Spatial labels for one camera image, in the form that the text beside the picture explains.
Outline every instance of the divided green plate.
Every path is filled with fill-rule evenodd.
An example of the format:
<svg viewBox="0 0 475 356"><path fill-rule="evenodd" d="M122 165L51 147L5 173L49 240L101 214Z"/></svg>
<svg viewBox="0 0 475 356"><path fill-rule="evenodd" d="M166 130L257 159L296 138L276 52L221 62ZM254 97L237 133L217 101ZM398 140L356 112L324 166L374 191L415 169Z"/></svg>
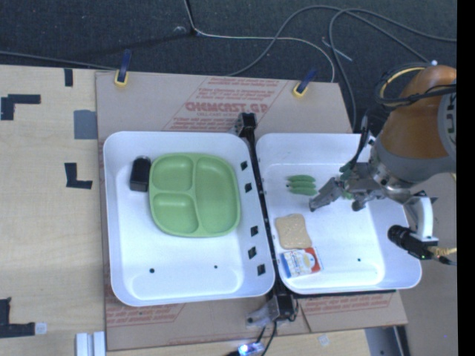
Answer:
<svg viewBox="0 0 475 356"><path fill-rule="evenodd" d="M167 234L222 236L240 220L235 172L220 157L196 153L158 157L151 165L148 194L155 224Z"/></svg>

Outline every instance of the black fabric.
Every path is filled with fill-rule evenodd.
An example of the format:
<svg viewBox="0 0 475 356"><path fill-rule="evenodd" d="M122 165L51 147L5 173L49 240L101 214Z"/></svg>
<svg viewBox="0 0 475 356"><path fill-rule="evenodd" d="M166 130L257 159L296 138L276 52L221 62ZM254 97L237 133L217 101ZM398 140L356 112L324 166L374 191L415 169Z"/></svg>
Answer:
<svg viewBox="0 0 475 356"><path fill-rule="evenodd" d="M274 36L294 12L309 6L358 8L377 13L420 32L456 38L457 0L189 0L198 30L221 36ZM329 26L338 12L309 9L297 15L281 36L304 39L327 51ZM67 59L118 68L126 48L130 70L160 73L228 75L247 66L269 44L264 40L215 39L196 36L183 0L0 0L0 52ZM456 43L429 39L366 13L361 18L398 37L427 60L456 67ZM374 106L373 88L387 70L421 59L347 14L333 23L335 48L357 104L357 123ZM87 67L0 53L0 63L54 67ZM254 67L241 76L300 79L315 67L316 81L331 80L327 59L301 42L279 40ZM349 88L340 72L349 114ZM370 120L379 130L386 113Z"/></svg>

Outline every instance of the white tray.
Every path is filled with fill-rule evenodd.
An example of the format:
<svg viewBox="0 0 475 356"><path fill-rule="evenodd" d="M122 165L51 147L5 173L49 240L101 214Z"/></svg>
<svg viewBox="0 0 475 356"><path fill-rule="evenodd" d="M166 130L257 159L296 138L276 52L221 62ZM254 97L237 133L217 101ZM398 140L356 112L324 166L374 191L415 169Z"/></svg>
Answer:
<svg viewBox="0 0 475 356"><path fill-rule="evenodd" d="M408 289L420 281L419 260L387 238L390 226L407 226L401 205L385 199L369 202L365 209L354 212L351 201L341 198L310 212L309 197L292 194L286 187L287 177L308 174L316 178L317 188L321 188L353 158L359 138L357 134L271 133L257 143L276 254L286 250L279 243L275 219L303 214L323 267L314 274L288 278L277 256L279 275L295 293ZM369 151L369 146L364 149L360 162L368 160Z"/></svg>
<svg viewBox="0 0 475 356"><path fill-rule="evenodd" d="M131 191L138 156L170 153L221 157L235 170L240 193L238 227L221 237L165 234L153 222L148 194ZM267 293L275 281L269 243L246 143L229 133L118 132L104 144L111 284L130 306L162 305ZM242 170L241 163L247 167ZM252 190L246 192L246 184Z"/></svg>

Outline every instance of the cardboard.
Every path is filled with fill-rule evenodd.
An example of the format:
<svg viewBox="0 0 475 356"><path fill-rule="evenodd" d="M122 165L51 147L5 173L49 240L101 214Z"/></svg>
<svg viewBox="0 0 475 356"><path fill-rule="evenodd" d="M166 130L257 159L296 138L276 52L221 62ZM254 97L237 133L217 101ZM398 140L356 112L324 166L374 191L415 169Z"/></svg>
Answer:
<svg viewBox="0 0 475 356"><path fill-rule="evenodd" d="M115 298L108 275L102 146L117 131L233 132L240 112L254 112L256 139L266 133L350 133L337 84L312 82L297 98L297 81L129 73L117 87L114 72L96 73L100 198L105 265L105 316L108 350L255 339L247 314L265 297L134 308ZM295 322L277 335L361 329L407 322L398 292L299 299Z"/></svg>

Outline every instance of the blue and yellow clamp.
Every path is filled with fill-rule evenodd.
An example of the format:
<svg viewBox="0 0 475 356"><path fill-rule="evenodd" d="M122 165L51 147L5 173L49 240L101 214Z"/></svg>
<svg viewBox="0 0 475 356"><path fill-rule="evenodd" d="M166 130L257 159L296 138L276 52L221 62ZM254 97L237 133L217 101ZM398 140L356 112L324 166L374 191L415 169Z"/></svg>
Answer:
<svg viewBox="0 0 475 356"><path fill-rule="evenodd" d="M132 52L129 49L125 49L124 55L122 56L122 64L120 69L116 71L116 76L114 77L114 84L117 87L124 87L127 85L128 81L128 66L131 63Z"/></svg>
<svg viewBox="0 0 475 356"><path fill-rule="evenodd" d="M295 97L301 98L308 89L309 83L316 77L317 70L315 68L311 69L305 78L302 79L301 82L297 83L292 90L292 93Z"/></svg>

